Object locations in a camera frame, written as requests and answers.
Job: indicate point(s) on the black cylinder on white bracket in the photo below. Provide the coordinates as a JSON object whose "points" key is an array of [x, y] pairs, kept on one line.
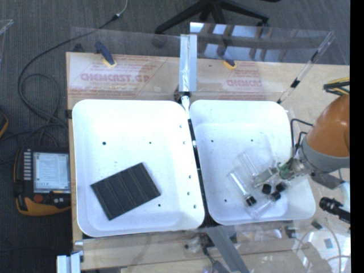
{"points": [[335, 206]]}

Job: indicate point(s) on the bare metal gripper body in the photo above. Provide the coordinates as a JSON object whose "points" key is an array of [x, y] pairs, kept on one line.
{"points": [[297, 171]]}

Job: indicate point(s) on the black ribbed flat panel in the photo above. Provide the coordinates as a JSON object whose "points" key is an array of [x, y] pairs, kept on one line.
{"points": [[125, 190]]}

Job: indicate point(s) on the white plastic tray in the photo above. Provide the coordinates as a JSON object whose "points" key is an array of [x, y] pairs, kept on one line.
{"points": [[128, 129], [227, 118]]}

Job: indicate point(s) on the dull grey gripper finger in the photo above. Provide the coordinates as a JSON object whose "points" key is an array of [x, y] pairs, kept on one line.
{"points": [[275, 166], [263, 178]]}

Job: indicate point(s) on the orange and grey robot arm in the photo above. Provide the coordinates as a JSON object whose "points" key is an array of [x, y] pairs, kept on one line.
{"points": [[330, 129]]}

